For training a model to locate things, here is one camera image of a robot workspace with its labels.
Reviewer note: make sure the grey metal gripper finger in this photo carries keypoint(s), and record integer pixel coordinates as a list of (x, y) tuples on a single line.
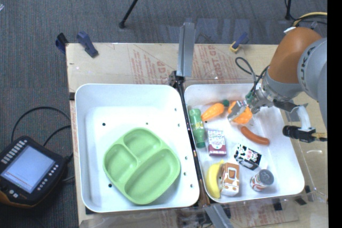
[(236, 112)]

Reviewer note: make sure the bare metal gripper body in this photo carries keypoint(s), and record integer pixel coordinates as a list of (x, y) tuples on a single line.
[(261, 100)]

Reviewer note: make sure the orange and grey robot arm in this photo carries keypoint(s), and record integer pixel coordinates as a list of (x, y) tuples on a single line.
[(291, 56)]

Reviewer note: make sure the orange toy bell pepper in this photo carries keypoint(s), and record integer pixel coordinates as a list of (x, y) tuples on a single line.
[(244, 118)]

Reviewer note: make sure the orange carrot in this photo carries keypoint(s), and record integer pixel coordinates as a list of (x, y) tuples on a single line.
[(213, 111)]

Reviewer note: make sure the orange sausage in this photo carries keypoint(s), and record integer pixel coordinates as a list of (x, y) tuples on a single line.
[(253, 136)]

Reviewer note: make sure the red and white carton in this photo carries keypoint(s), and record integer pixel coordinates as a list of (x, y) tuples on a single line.
[(217, 142)]

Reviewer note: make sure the green plastic bottle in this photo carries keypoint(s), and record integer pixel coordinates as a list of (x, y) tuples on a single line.
[(197, 128)]

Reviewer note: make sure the black and white cow carton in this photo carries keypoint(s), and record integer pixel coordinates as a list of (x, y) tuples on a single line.
[(247, 156)]

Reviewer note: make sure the thin black rod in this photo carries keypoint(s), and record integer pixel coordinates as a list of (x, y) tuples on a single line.
[(190, 136)]

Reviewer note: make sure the white plastic tray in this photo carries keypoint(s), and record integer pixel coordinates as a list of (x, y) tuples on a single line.
[(283, 157), (128, 104)]

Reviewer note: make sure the orange and white carton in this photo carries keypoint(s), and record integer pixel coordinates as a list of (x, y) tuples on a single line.
[(230, 179)]

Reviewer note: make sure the black block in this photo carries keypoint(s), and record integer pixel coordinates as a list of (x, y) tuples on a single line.
[(176, 79)]

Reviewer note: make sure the orange and white can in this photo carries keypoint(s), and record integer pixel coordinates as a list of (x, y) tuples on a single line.
[(262, 181)]

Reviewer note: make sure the yellow banana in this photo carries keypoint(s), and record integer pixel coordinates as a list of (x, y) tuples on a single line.
[(212, 181)]

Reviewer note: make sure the brown cardboard board red print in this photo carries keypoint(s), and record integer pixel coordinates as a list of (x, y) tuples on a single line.
[(149, 61)]

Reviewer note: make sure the green divided plate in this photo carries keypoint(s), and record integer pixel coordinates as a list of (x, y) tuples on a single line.
[(141, 165)]

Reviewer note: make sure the black cylinder on white bracket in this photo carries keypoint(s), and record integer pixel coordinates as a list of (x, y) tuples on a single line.
[(304, 120)]

